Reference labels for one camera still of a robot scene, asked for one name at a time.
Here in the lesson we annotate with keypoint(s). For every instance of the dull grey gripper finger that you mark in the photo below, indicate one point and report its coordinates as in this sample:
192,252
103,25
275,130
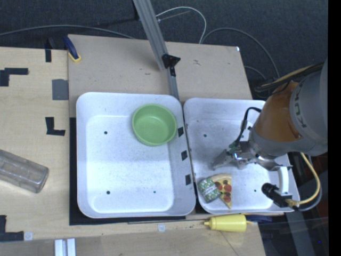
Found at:
222,160
242,163

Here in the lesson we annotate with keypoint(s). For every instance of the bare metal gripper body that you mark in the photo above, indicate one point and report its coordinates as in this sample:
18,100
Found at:
249,151

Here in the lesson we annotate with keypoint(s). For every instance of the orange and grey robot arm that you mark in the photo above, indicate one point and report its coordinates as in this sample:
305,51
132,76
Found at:
287,121

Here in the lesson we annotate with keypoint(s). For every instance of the white plastic tray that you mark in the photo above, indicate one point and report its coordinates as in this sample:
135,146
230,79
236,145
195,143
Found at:
213,132
128,169

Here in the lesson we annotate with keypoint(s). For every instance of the toy pizza slice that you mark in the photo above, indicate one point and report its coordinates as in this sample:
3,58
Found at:
226,189

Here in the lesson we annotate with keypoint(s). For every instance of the green and white packet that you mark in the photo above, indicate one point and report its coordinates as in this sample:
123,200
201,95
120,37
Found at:
209,189

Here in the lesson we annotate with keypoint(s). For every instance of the yellow squeeze bottle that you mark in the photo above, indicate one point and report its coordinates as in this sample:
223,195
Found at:
229,223

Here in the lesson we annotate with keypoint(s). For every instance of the green bowl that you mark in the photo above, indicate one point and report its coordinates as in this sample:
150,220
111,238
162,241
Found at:
154,124

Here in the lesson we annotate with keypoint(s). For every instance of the pale wood board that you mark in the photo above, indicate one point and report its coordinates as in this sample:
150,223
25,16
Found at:
120,68

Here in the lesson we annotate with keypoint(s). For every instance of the clear plastic bottle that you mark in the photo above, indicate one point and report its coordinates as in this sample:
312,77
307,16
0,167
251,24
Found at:
21,171

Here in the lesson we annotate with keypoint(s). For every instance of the black cylinder on white bracket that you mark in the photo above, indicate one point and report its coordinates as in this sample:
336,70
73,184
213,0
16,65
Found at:
277,193

